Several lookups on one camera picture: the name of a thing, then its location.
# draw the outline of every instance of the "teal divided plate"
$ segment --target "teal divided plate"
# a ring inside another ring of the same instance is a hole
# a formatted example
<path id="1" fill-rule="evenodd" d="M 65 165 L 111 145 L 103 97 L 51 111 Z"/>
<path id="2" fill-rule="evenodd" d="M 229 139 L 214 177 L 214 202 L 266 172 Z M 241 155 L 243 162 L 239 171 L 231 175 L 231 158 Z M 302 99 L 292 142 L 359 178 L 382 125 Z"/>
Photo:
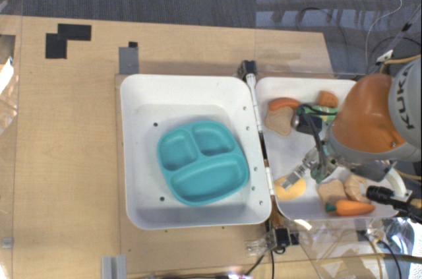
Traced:
<path id="1" fill-rule="evenodd" d="M 174 196 L 181 202 L 204 205 L 240 190 L 249 168 L 230 131 L 215 121 L 196 121 L 164 134 L 158 161 Z"/>

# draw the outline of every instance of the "white cable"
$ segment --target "white cable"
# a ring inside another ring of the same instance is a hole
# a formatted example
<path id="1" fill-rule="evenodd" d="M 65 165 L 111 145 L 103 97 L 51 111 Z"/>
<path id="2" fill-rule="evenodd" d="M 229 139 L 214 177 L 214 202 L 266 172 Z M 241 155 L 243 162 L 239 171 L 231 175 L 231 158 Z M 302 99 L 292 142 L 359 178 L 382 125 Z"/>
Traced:
<path id="1" fill-rule="evenodd" d="M 402 6 L 403 6 L 403 1 L 402 1 L 402 0 L 400 0 L 400 5 L 399 5 L 399 7 L 398 7 L 398 8 L 394 9 L 392 12 L 389 12 L 389 13 L 387 13 L 387 14 L 385 14 L 385 15 L 380 16 L 379 18 L 377 18 L 377 19 L 374 21 L 374 23 L 372 23 L 372 24 L 371 24 L 371 27 L 369 27 L 368 34 L 367 34 L 367 39 L 366 39 L 366 41 L 365 41 L 365 60 L 366 60 L 366 62 L 367 62 L 367 66 L 368 66 L 368 64 L 369 64 L 369 62 L 368 62 L 368 40 L 369 40 L 369 34 L 371 33 L 373 26 L 374 26 L 374 25 L 375 25 L 375 24 L 376 24 L 379 20 L 381 20 L 381 19 L 383 19 L 383 18 L 385 18 L 385 17 L 388 17 L 388 16 L 390 16 L 390 15 L 394 14 L 395 12 L 398 12 L 398 11 L 402 8 Z"/>

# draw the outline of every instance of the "wooden table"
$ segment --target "wooden table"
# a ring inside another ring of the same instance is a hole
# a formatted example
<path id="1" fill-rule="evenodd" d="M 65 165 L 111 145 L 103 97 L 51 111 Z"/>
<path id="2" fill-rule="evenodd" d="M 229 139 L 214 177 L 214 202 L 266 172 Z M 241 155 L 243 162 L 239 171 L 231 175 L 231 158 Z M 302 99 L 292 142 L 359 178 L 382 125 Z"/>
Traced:
<path id="1" fill-rule="evenodd" d="M 46 59 L 45 34 L 57 33 L 58 23 L 90 24 L 92 40 L 68 41 L 67 59 Z M 284 50 L 287 57 L 293 50 L 305 62 L 317 57 L 330 66 L 321 34 L 258 32 L 274 46 L 262 50 Z M 14 279 L 99 278 L 101 257 L 122 253 L 130 278 L 183 269 L 241 270 L 256 261 L 246 256 L 245 241 L 261 236 L 262 226 L 188 231 L 121 226 L 115 112 L 118 51 L 129 41 L 139 44 L 142 73 L 232 75 L 243 59 L 254 59 L 256 34 L 253 29 L 23 18 Z M 124 249 L 124 228 L 139 240 L 136 249 Z M 268 262 L 256 269 L 255 278 L 269 277 Z M 318 278 L 300 246 L 289 247 L 276 262 L 279 278 Z"/>

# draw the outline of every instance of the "white plastic tray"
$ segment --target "white plastic tray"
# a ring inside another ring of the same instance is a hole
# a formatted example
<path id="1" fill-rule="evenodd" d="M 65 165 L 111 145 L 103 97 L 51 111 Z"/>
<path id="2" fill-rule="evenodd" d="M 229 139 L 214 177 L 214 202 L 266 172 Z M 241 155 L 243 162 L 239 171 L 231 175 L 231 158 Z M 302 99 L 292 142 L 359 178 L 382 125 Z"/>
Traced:
<path id="1" fill-rule="evenodd" d="M 271 211 L 268 184 L 247 85 L 233 77 L 132 75 L 121 85 L 126 207 L 143 229 L 259 224 Z M 156 149 L 167 131 L 211 119 L 225 125 L 249 165 L 247 184 L 204 206 L 187 206 L 170 192 Z"/>
<path id="2" fill-rule="evenodd" d="M 295 98 L 300 102 L 315 102 L 321 90 L 334 93 L 341 104 L 347 93 L 355 83 L 350 80 L 316 79 L 316 78 L 283 78 L 267 77 L 260 80 L 256 86 L 256 96 L 262 121 L 264 121 L 268 103 L 276 98 Z M 274 131 L 264 128 L 264 138 L 268 162 L 274 180 L 290 173 L 299 165 L 306 153 L 315 145 L 311 135 L 292 131 L 287 137 L 280 136 Z M 325 181 L 339 179 L 345 181 L 349 172 L 345 168 L 337 168 L 336 171 Z M 304 177 L 306 182 L 305 193 L 292 201 L 277 201 L 278 208 L 291 219 L 344 219 L 344 217 L 327 214 L 317 193 L 317 184 L 309 175 Z M 367 181 L 367 185 L 378 185 L 391 188 L 386 180 L 375 183 Z M 396 211 L 388 205 L 373 203 L 376 208 L 364 217 L 389 217 Z"/>

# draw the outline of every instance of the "orange robot part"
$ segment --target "orange robot part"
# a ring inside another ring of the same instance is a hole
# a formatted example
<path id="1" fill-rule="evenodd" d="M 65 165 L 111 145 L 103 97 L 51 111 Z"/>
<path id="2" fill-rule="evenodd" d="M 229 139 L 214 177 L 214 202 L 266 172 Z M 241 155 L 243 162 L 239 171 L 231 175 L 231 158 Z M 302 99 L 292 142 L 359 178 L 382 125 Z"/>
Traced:
<path id="1" fill-rule="evenodd" d="M 388 112 L 391 84 L 391 76 L 373 74 L 353 86 L 332 124 L 338 142 L 371 153 L 388 152 L 405 143 Z"/>

